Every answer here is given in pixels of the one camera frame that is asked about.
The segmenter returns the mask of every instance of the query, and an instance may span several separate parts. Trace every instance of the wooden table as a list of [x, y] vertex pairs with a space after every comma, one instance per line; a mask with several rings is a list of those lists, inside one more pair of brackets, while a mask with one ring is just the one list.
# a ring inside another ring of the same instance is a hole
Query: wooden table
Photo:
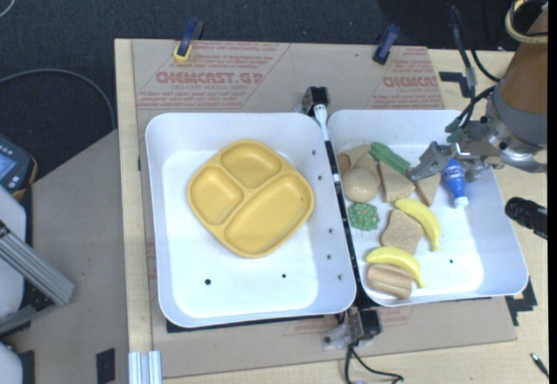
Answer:
[[[145, 353], [153, 349], [153, 338], [147, 289], [141, 181], [138, 171], [138, 128], [131, 40], [118, 39], [115, 42], [115, 52], [129, 348], [131, 352]], [[462, 63], [457, 51], [435, 50], [429, 51], [429, 54], [436, 71], [462, 72]], [[480, 52], [479, 56], [494, 75], [503, 76], [512, 53], [486, 51]], [[480, 73], [478, 77], [479, 90], [491, 85], [491, 81]], [[466, 100], [461, 97], [456, 84], [440, 83], [440, 89], [446, 108], [461, 110], [466, 106]], [[483, 106], [479, 105], [474, 117], [478, 118], [482, 112]], [[512, 196], [520, 196], [547, 206], [545, 174], [528, 174], [506, 167], [497, 171], [496, 176], [505, 201]], [[514, 228], [538, 304], [532, 312], [520, 313], [520, 325], [516, 327], [517, 341], [376, 356], [367, 359], [370, 367], [402, 374], [406, 383], [546, 382], [547, 378], [534, 365], [530, 353], [537, 353], [546, 365], [549, 365], [547, 242], [524, 227], [514, 224]], [[340, 383], [344, 382], [343, 366], [342, 360], [329, 360], [297, 366], [175, 378], [164, 382]], [[371, 376], [356, 361], [351, 363], [351, 379], [385, 382], [376, 375]]]

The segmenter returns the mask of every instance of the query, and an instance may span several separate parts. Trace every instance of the cardboard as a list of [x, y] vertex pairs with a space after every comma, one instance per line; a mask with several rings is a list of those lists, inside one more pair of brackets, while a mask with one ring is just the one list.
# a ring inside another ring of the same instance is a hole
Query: cardboard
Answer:
[[[152, 337], [164, 377], [343, 358], [344, 350], [323, 348], [323, 333], [338, 325], [334, 316], [169, 331], [158, 305], [145, 127], [167, 111], [296, 111], [309, 86], [328, 88], [330, 113], [441, 109], [427, 49], [392, 47], [381, 65], [369, 45], [194, 42], [191, 58], [180, 65], [175, 46], [132, 41]], [[516, 339], [504, 298], [378, 310], [384, 331], [361, 348], [363, 355]]]

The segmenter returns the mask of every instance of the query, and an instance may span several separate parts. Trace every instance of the banana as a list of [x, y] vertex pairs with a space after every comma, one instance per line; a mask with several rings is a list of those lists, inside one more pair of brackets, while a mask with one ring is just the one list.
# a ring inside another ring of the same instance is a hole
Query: banana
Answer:
[[375, 248], [366, 255], [366, 262], [387, 263], [389, 265], [398, 266], [412, 275], [412, 278], [416, 281], [419, 288], [425, 286], [421, 278], [418, 261], [404, 249], [397, 248], [396, 246], [381, 246]]
[[431, 209], [417, 199], [397, 199], [394, 205], [401, 211], [417, 219], [426, 230], [427, 237], [431, 240], [433, 250], [439, 250], [439, 238], [441, 236], [441, 224]]

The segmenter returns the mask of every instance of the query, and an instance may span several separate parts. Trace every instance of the yellow cable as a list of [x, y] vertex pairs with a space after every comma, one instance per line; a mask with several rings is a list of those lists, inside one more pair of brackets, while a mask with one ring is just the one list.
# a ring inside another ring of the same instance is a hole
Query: yellow cable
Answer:
[[522, 34], [518, 32], [513, 27], [513, 21], [511, 20], [511, 16], [519, 10], [526, 2], [530, 0], [515, 0], [511, 5], [511, 8], [507, 12], [505, 16], [505, 28], [509, 36], [511, 36], [514, 40], [525, 44], [546, 44], [548, 41], [548, 35], [541, 35], [541, 36], [528, 36], [527, 34]]

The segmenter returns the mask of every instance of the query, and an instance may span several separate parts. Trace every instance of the white tray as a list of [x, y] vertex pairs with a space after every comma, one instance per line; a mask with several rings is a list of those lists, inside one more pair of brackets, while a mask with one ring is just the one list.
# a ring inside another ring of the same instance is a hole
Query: white tray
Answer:
[[[311, 185], [310, 218], [261, 259], [224, 247], [188, 206], [191, 176], [240, 139], [269, 145]], [[158, 298], [181, 327], [341, 313], [356, 286], [317, 123], [299, 113], [165, 113], [145, 133], [157, 249]]]
[[[336, 153], [378, 141], [414, 166], [432, 141], [445, 143], [444, 129], [459, 114], [446, 110], [337, 111], [331, 115], [328, 128]], [[418, 244], [415, 257], [426, 286], [414, 288], [407, 300], [377, 293], [367, 286], [365, 256], [379, 246], [380, 234], [393, 209], [382, 193], [370, 202], [378, 208], [379, 228], [351, 232], [361, 282], [372, 300], [395, 307], [511, 295], [524, 289], [528, 280], [526, 264], [493, 172], [483, 171], [481, 179], [467, 183], [466, 195], [470, 205], [457, 209], [448, 192], [439, 188], [431, 209], [441, 223], [440, 250], [432, 252], [425, 237]]]

